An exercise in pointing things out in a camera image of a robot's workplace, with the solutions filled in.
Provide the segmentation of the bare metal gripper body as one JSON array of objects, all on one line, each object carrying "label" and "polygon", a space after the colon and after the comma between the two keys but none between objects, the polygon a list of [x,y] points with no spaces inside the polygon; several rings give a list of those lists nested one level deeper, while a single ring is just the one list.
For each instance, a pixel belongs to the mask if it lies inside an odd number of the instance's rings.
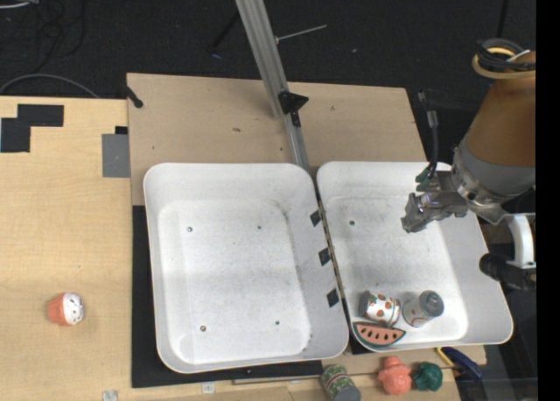
[{"label": "bare metal gripper body", "polygon": [[468,211],[486,221],[504,218],[504,197],[491,192],[467,171],[435,171],[431,177],[417,177],[417,183],[419,221],[464,217]]}]

